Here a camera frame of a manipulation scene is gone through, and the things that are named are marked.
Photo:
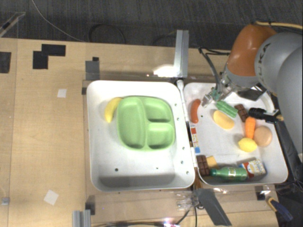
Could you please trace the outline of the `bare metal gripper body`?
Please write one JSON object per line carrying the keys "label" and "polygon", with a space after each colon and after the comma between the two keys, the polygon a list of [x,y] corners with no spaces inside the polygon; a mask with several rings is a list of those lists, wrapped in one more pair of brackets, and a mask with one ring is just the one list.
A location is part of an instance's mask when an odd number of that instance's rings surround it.
{"label": "bare metal gripper body", "polygon": [[232,81],[229,76],[215,76],[215,82],[214,101],[222,101],[233,92]]}

